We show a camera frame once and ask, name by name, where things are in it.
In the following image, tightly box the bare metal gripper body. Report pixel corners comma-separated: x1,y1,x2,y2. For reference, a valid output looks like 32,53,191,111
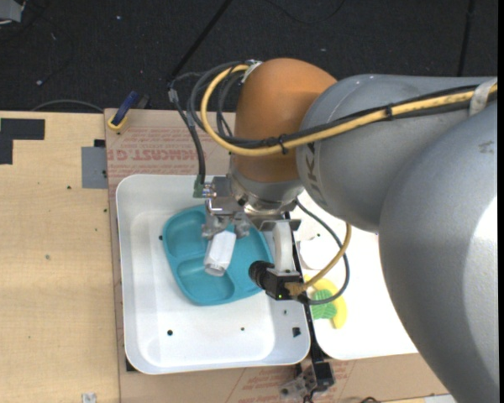
204,175,298,228

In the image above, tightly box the small white bottle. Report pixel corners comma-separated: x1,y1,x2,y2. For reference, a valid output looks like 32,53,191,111
202,230,238,278

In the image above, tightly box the blue divided plate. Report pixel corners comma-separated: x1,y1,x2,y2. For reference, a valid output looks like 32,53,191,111
161,204,276,307

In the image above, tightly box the brown cardboard board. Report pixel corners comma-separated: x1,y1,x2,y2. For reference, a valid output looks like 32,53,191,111
103,107,451,403

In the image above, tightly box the white plastic tray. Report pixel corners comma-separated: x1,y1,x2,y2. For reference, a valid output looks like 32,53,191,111
114,173,312,376
294,191,421,362

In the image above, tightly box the green toy leaf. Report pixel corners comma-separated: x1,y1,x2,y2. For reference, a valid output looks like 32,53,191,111
309,288,335,321

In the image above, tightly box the yellow banana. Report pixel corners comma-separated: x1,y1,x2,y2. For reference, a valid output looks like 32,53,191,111
302,274,349,331

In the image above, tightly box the black cylinder on white bracket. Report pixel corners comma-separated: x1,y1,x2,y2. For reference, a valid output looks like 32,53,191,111
248,218,304,302

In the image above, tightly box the black block with wires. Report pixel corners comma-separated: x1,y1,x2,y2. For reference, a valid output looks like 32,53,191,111
309,360,335,393

